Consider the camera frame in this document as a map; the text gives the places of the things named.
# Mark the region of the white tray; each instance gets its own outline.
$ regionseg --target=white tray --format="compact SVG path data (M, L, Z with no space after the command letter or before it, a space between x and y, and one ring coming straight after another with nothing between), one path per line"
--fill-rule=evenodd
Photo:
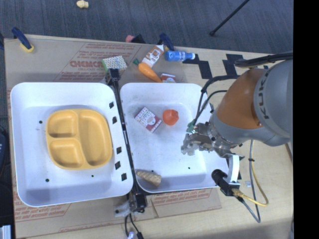
M46 120L55 111L71 108L93 109L106 118L113 144L112 159L106 165L66 170L50 159ZM11 91L11 112L17 192L27 205L40 207L109 198L125 195L132 189L133 177L118 108L108 86L101 83L20 83Z
M228 172L226 159L216 152L199 151L195 155L183 155L180 147L185 138L188 123L197 111L201 87L187 83L128 83L120 91L128 138L135 169L162 176L159 187L139 178L142 189L150 193L181 191L216 187L211 178L215 169ZM135 120L135 115L146 107L162 120L163 111L174 109L179 120L173 126L162 122L151 133ZM208 106L197 122L210 118Z

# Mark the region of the black pole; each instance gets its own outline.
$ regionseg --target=black pole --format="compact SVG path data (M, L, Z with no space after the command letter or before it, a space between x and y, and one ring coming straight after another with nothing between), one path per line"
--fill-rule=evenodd
M237 9L235 9L221 24L216 27L213 31L211 31L209 34L213 36L218 29L220 29L232 16L234 16L246 3L248 3L249 0L245 0Z

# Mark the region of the yellow divided tray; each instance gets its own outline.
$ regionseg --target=yellow divided tray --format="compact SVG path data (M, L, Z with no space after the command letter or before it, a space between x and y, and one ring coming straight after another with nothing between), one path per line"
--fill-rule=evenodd
M106 119L90 109L52 113L46 123L46 140L52 161L63 169L101 167L113 153Z

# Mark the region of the toy carrot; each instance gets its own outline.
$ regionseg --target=toy carrot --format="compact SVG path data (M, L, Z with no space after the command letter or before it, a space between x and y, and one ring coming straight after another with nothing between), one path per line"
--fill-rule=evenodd
M159 78L159 76L157 76L157 74L152 70L152 68L148 64L146 64L144 62L139 64L139 71L142 74L144 74L146 77L152 79L155 82L163 82Z

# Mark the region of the yellow cable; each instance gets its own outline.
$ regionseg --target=yellow cable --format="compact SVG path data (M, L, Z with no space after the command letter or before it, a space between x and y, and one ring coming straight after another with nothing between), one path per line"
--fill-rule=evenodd
M252 172L253 172L253 175L254 175L254 178L255 178L255 181L256 181L256 184L258 186L258 189L260 190L261 194L263 195L266 203L260 203L256 200L254 200L253 198L251 197L248 197L246 196L243 192L241 192L239 189L232 189L232 192L234 193L235 196L239 196L239 197L242 197L242 198L245 198L251 202L253 202L254 204L256 205L259 205L259 206L262 206L262 207L266 207L268 204L269 204L269 201L268 201L268 198L265 194L265 192L263 191L263 189L261 188L260 184L259 184L259 181L257 179L257 176L256 176L256 172L255 172L255 167L254 167L254 162L251 163L251 169L252 169Z

